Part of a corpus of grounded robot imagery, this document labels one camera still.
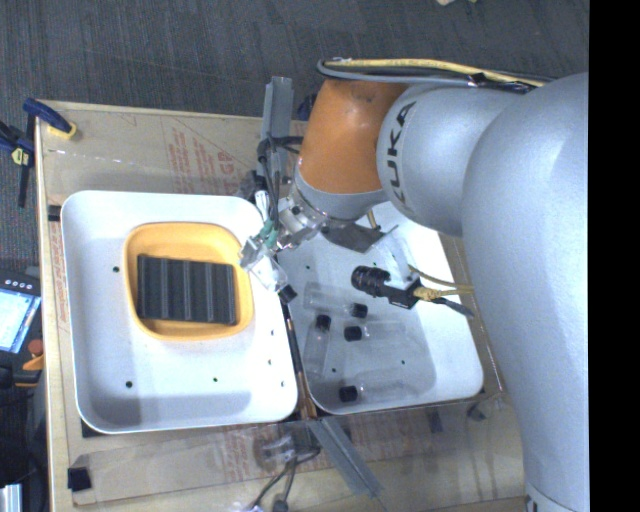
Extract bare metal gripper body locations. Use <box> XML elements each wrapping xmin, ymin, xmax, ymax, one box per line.
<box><xmin>272</xmin><ymin>195</ymin><xmax>330</xmax><ymax>250</ymax></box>

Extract clear plastic bottle black cap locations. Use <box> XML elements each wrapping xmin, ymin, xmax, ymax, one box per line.
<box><xmin>249</xmin><ymin>258</ymin><xmax>299</xmax><ymax>305</ymax></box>
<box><xmin>302</xmin><ymin>313</ymin><xmax>334</xmax><ymax>379</ymax></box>
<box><xmin>343</xmin><ymin>321</ymin><xmax>409</xmax><ymax>352</ymax></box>
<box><xmin>338</xmin><ymin>369</ymin><xmax>409</xmax><ymax>405</ymax></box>
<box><xmin>302</xmin><ymin>281</ymin><xmax>370</xmax><ymax>320</ymax></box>

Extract orange square bowl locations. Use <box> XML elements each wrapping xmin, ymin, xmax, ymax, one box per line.
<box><xmin>123</xmin><ymin>221</ymin><xmax>255</xmax><ymax>343</ymax></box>

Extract black ribbed block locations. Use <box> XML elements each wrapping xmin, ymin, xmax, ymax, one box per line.
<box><xmin>135</xmin><ymin>253</ymin><xmax>238</xmax><ymax>327</ymax></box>

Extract thin black and white rod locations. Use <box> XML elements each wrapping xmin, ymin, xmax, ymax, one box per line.
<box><xmin>281</xmin><ymin>299</ymin><xmax>316</xmax><ymax>419</ymax></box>

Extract brown cardboard board red print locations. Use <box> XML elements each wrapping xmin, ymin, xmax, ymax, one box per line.
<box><xmin>33</xmin><ymin>99</ymin><xmax>506</xmax><ymax>506</ymax></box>

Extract white plastic tray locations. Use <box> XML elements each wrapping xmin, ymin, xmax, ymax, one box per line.
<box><xmin>59</xmin><ymin>189</ymin><xmax>300</xmax><ymax>435</ymax></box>
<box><xmin>273</xmin><ymin>199</ymin><xmax>485</xmax><ymax>416</ymax></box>

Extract black cylinder on white bracket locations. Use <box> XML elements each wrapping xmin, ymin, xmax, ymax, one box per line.
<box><xmin>349</xmin><ymin>222</ymin><xmax>426</xmax><ymax>311</ymax></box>

